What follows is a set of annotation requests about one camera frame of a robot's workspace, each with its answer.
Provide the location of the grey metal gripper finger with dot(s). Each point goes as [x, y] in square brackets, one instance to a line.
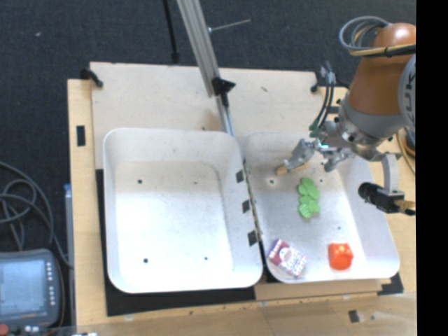
[336, 159]
[301, 152]

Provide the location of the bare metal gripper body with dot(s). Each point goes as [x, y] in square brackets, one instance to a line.
[357, 140]

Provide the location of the tan toy bread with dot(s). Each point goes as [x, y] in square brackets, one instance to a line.
[284, 169]

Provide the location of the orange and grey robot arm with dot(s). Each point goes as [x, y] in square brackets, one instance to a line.
[376, 82]

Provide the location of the green grapes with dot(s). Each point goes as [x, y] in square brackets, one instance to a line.
[308, 198]

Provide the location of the white plastic tray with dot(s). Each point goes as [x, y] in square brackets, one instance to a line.
[336, 222]
[175, 215]

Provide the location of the white and red carton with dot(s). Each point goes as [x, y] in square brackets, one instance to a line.
[287, 258]

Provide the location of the pale wood board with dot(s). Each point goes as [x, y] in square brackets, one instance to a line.
[154, 96]

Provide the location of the black cylinder on white bracket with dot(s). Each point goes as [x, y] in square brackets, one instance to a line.
[385, 198]

